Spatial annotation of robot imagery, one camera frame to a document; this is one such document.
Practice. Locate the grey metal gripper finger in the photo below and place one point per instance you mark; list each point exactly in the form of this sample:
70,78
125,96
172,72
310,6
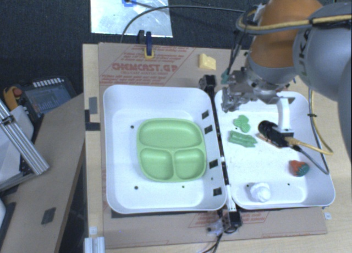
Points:
226,100
238,102

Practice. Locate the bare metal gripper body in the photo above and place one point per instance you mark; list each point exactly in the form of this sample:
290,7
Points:
254,88

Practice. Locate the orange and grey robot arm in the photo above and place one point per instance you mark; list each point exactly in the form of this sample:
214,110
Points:
283,40

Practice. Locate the green leafy toy vegetable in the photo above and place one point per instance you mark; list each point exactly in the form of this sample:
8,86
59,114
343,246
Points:
242,124

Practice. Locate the green toy bean pods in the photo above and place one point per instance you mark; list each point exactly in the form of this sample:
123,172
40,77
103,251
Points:
242,139

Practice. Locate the thin black and white rod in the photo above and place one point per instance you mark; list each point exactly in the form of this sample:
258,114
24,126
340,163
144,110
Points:
220,139

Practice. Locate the yellow cheese wedge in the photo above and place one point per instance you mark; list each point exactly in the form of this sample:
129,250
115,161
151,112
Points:
206,61

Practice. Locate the brown cardboard board red print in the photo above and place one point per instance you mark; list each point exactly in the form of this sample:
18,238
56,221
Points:
165,62

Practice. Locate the green divided plate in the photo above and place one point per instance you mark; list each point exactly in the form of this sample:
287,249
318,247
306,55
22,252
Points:
170,147

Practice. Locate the white plastic tray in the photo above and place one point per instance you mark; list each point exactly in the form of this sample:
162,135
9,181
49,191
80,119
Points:
123,186
275,169

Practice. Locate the red and green strawberry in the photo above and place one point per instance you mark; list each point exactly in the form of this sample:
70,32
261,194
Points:
298,168

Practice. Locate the white plastic bottle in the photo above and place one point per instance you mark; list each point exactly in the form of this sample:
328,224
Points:
259,191

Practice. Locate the black cylinder on white bracket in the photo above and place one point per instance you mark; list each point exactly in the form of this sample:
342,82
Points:
275,133

